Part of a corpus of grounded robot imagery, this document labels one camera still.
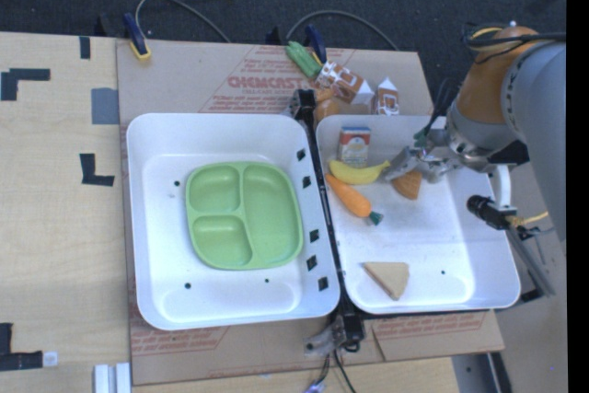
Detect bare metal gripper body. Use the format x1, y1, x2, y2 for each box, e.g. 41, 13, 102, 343
412, 128, 492, 174

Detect orange pizza slice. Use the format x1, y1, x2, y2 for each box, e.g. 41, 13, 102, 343
390, 168, 423, 202

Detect yellow banana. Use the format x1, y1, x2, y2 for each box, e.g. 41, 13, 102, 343
328, 158, 392, 187

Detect white, red and orange carton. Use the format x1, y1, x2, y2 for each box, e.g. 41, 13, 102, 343
336, 125, 373, 168

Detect orange carrot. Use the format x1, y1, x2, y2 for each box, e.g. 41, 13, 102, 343
324, 172, 385, 227

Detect white plastic tray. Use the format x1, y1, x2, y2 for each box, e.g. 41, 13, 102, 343
315, 113, 523, 316
125, 112, 342, 331

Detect thin black and white rod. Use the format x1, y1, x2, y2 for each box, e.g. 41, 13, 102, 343
304, 117, 350, 319

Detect tan bread slice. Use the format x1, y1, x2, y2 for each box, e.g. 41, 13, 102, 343
361, 260, 411, 302

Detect green divided plate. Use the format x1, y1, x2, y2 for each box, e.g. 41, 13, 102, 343
185, 160, 306, 272

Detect brown cardboard board, red print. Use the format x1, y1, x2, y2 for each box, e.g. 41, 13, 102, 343
115, 39, 506, 387

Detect black cylinder on white bracket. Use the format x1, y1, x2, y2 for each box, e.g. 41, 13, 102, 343
466, 163, 519, 232

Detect black block with thin wires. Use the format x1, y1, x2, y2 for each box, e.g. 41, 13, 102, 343
337, 312, 367, 353
285, 88, 318, 121

